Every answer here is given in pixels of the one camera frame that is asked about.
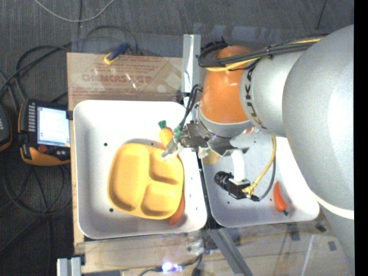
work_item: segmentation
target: gray carpet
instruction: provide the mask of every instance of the gray carpet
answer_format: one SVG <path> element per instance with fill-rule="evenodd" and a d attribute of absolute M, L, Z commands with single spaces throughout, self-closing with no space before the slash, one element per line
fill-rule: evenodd
<path fill-rule="evenodd" d="M 61 16 L 72 20 L 79 18 L 79 0 L 40 1 Z M 109 1 L 83 0 L 82 18 L 96 15 Z M 9 77 L 15 72 L 20 56 L 31 48 L 63 45 L 103 25 L 118 26 L 130 32 L 139 54 L 180 57 L 185 33 L 201 35 L 203 44 L 223 37 L 231 44 L 261 48 L 294 36 L 331 33 L 354 23 L 354 0 L 327 0 L 316 30 L 322 4 L 323 0 L 117 0 L 98 18 L 77 24 L 52 16 L 34 0 L 0 0 L 0 71 Z M 118 29 L 99 29 L 93 36 L 104 38 L 74 43 L 71 48 L 79 52 L 108 53 L 119 44 L 116 39 L 133 45 L 130 35 Z M 44 53 L 44 49 L 30 53 L 22 66 Z M 65 52 L 57 52 L 23 73 L 20 86 L 27 97 L 45 101 L 63 94 L 67 90 Z M 19 107 L 19 93 L 16 97 Z M 17 113 L 8 92 L 0 95 L 0 102 L 16 129 Z M 61 97 L 59 102 L 66 103 L 67 98 Z M 6 175 L 16 191 L 29 171 L 20 158 L 16 143 L 1 153 L 0 161 L 0 175 Z M 36 170 L 37 176 L 33 173 L 29 178 L 22 201 L 41 212 L 43 202 L 36 177 L 50 204 L 57 197 L 63 176 L 58 168 Z M 68 177 L 65 177 L 64 187 L 62 197 L 53 209 L 62 208 L 70 199 Z M 8 202 L 3 184 L 0 184 L 0 208 Z M 0 250 L 35 218 L 12 203 L 2 208 Z M 68 206 L 48 219 L 38 220 L 36 226 L 26 229 L 18 240 L 1 252 L 0 275 L 55 275 L 56 259 L 73 255 L 72 240 L 71 208 Z"/>

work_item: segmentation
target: cardboard box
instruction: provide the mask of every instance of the cardboard box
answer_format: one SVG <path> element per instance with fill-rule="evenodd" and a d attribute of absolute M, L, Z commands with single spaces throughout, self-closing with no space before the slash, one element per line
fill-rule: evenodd
<path fill-rule="evenodd" d="M 182 59 L 120 55 L 108 65 L 105 55 L 68 53 L 68 109 L 87 99 L 177 101 Z"/>

